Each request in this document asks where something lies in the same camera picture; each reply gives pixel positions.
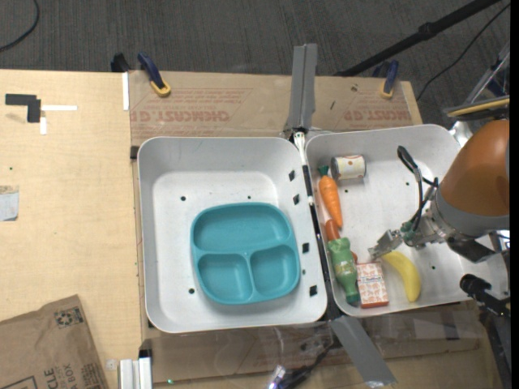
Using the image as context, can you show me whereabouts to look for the brown paper bag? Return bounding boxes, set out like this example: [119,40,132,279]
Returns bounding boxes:
[0,294,110,389]

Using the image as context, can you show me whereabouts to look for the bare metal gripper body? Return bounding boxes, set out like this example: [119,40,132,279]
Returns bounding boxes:
[401,211,452,251]

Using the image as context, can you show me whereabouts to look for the orange and white carton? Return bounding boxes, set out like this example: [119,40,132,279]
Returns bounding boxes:
[355,261,390,310]

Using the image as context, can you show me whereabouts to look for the white plastic tray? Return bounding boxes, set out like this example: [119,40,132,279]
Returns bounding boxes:
[304,123,511,318]
[136,135,328,335]

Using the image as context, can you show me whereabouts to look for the white and orange can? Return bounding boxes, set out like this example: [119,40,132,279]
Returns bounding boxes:
[330,154,367,182]

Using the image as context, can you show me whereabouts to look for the yellow banana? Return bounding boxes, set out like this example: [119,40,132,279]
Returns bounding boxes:
[380,250,422,303]

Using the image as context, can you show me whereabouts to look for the teal divided plate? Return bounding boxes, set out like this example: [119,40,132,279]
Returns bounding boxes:
[190,202,302,306]

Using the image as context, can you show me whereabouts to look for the orange carrot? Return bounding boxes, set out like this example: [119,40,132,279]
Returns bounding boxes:
[316,165,345,230]

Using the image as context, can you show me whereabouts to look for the green plastic bottle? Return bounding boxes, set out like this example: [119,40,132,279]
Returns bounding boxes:
[327,237,362,306]

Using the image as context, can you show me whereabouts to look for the red sausage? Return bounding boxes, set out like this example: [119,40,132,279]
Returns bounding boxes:
[324,218,359,263]

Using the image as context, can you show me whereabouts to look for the brown cardboard board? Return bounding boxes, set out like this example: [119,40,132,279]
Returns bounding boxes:
[128,70,487,384]

